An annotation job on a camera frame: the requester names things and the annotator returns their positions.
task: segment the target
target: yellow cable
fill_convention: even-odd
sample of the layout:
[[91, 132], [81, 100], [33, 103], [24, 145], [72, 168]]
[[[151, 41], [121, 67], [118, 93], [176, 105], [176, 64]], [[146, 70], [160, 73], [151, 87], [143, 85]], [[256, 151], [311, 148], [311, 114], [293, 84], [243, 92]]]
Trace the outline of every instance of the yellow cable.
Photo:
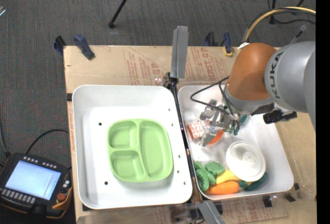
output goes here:
[[261, 15], [259, 18], [257, 18], [252, 24], [251, 26], [247, 29], [247, 31], [245, 32], [244, 38], [243, 38], [243, 43], [246, 43], [248, 41], [249, 35], [252, 32], [252, 30], [257, 26], [258, 23], [260, 23], [263, 19], [267, 18], [268, 16], [274, 14], [274, 13], [278, 13], [278, 12], [283, 12], [283, 11], [288, 11], [287, 9], [291, 9], [291, 10], [300, 10], [300, 11], [306, 11], [306, 12], [310, 12], [312, 14], [316, 14], [316, 11], [312, 10], [312, 9], [308, 9], [308, 8], [304, 8], [304, 7], [284, 7], [284, 8], [280, 8], [280, 9], [275, 9], [275, 10], [271, 10], [263, 15]]

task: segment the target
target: white lid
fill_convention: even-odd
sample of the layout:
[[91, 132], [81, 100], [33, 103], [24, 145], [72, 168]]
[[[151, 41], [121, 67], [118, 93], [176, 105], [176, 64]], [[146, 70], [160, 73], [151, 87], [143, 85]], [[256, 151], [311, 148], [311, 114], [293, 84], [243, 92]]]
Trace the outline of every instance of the white lid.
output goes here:
[[226, 161], [233, 174], [244, 181], [257, 181], [266, 171], [261, 151], [245, 141], [237, 141], [229, 146]]

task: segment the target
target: orange toy object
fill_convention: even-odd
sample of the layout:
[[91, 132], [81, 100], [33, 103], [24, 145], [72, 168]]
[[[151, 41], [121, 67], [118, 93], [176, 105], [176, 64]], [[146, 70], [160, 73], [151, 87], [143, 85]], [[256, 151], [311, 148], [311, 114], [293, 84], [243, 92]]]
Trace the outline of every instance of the orange toy object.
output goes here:
[[234, 63], [228, 79], [227, 90], [240, 100], [269, 98], [265, 87], [265, 69], [276, 49], [264, 43], [252, 43], [243, 47]]
[[223, 130], [219, 131], [216, 137], [214, 137], [211, 142], [207, 143], [207, 145], [214, 144], [215, 142], [221, 139], [222, 135], [223, 135]]
[[208, 195], [224, 195], [233, 194], [239, 191], [239, 183], [236, 181], [228, 181], [221, 184], [217, 184], [208, 188], [205, 191]]

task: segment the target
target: wooden table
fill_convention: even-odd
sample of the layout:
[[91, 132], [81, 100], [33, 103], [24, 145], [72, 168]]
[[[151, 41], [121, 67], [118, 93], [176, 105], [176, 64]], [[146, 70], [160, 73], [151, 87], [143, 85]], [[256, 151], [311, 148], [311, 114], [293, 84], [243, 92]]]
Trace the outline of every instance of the wooden table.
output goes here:
[[[171, 70], [171, 46], [90, 46], [95, 58], [88, 60], [77, 46], [63, 49], [68, 94], [72, 174], [77, 223], [161, 223], [173, 221], [173, 211], [185, 212], [185, 205], [120, 210], [83, 210], [77, 188], [73, 111], [70, 96], [83, 84], [160, 85]], [[226, 57], [222, 47], [188, 47], [186, 79], [179, 84], [208, 84], [229, 75], [239, 51]], [[223, 203], [226, 223], [316, 223], [316, 134], [309, 115], [276, 124], [286, 151], [294, 181], [299, 189], [272, 198], [265, 208], [260, 201]]]

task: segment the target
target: orange carrot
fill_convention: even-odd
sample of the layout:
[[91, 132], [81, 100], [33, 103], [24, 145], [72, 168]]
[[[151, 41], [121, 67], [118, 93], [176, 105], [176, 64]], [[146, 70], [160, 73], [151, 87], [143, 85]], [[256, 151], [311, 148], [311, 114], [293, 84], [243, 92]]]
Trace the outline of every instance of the orange carrot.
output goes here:
[[217, 142], [218, 140], [221, 139], [222, 135], [223, 135], [223, 130], [219, 131], [219, 132], [217, 133], [216, 137], [214, 137], [214, 138], [212, 139], [212, 141], [209, 142], [209, 143], [207, 143], [207, 144], [214, 144], [215, 142]]
[[236, 181], [228, 181], [209, 187], [205, 192], [208, 195], [223, 195], [236, 193], [239, 190], [239, 183]]

